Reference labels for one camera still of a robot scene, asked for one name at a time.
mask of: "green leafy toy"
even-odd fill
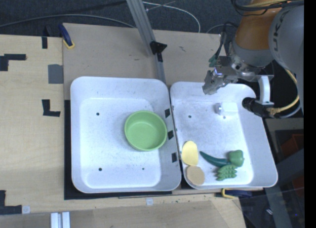
[[[217,171],[217,180],[222,181],[226,178],[235,178],[237,176],[236,168],[243,165],[245,160],[242,150],[231,151],[228,153],[228,159],[215,158],[202,151],[199,152],[201,156],[210,164],[220,167]]]

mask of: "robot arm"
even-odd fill
[[[245,99],[243,105],[257,115],[267,117],[273,114],[273,103],[269,101],[270,85],[266,81],[272,76],[259,76],[258,73],[275,59],[297,75],[303,109],[304,0],[251,0],[248,6],[238,6],[236,1],[232,0],[235,7],[248,11],[243,15],[227,56],[214,55],[210,59],[210,67],[214,70],[207,72],[204,93],[214,94],[220,87],[238,79],[258,81],[261,98]]]

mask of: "white plastic container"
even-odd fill
[[[262,119],[241,105],[245,97],[255,97],[254,91],[244,84],[228,84],[216,94],[205,95],[202,86],[198,82],[177,82],[171,87],[179,151],[191,140],[198,151],[217,158],[242,150],[245,160],[237,168],[237,177],[218,181],[218,167],[199,154],[197,165],[205,174],[205,182],[194,185],[184,173],[188,184],[195,189],[272,187],[277,182],[277,169]]]
[[[124,134],[127,117],[158,114],[168,137],[155,151],[137,151]],[[84,193],[170,191],[181,181],[167,86],[156,79],[79,77],[71,85],[72,180]]]

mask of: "white tray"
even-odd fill
[[[165,121],[169,134],[160,149],[140,152],[128,144],[124,123],[139,110],[153,111]],[[169,191],[180,184],[169,92],[159,80],[75,79],[71,135],[72,180],[84,193]]]
[[[217,158],[226,158],[227,153],[242,150],[244,164],[237,168],[237,177],[216,180],[217,167],[199,154],[198,166],[205,174],[205,182],[195,189],[262,188],[277,182],[277,170],[271,153],[262,119],[241,105],[245,97],[255,97],[253,90],[244,84],[228,84],[216,94],[205,95],[203,83],[177,82],[170,90],[176,135],[181,152],[186,141],[194,141],[198,151]],[[216,105],[227,103],[232,112],[216,112]],[[182,163],[183,170],[187,165]]]

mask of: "green plate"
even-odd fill
[[[151,111],[137,111],[131,114],[125,122],[124,131],[127,141],[139,151],[156,150],[167,139],[164,121]]]

